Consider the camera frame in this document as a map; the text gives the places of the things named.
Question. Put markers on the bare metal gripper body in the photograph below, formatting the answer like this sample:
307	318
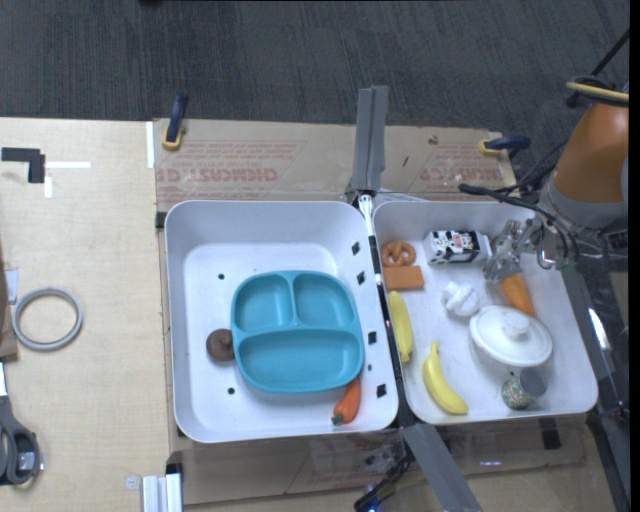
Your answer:
522	234

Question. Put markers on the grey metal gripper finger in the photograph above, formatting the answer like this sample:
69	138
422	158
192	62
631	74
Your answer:
514	261
492	265

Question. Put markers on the orange carrot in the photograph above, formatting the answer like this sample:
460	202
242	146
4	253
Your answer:
519	295
350	402

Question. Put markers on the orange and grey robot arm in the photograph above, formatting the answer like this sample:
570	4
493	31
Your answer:
592	150

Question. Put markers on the black and white milk carton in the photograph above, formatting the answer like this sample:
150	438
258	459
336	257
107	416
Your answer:
455	247

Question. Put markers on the white toy garlic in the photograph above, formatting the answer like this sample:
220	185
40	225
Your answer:
461	299

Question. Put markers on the white pot with lid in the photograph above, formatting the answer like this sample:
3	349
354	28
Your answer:
510	337

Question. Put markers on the orange biscuit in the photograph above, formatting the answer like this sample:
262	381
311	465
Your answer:
403	278

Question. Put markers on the brown pretzel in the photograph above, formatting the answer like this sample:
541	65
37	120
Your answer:
390	255

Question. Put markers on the yellow banana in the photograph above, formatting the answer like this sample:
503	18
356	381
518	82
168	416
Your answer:
440	385
401	325

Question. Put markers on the white plastic tray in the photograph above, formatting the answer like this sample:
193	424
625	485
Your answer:
200	300
565	360

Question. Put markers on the green patterned can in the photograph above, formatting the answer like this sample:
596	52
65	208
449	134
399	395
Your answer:
517	394

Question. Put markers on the blue divided plate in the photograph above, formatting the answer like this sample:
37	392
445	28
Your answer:
297	345

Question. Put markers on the brown cardboard board red print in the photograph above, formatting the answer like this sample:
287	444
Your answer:
250	165

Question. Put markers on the brown doughnut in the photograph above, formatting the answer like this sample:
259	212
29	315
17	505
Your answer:
218	346

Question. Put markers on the grey scissors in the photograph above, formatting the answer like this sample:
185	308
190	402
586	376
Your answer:
17	450

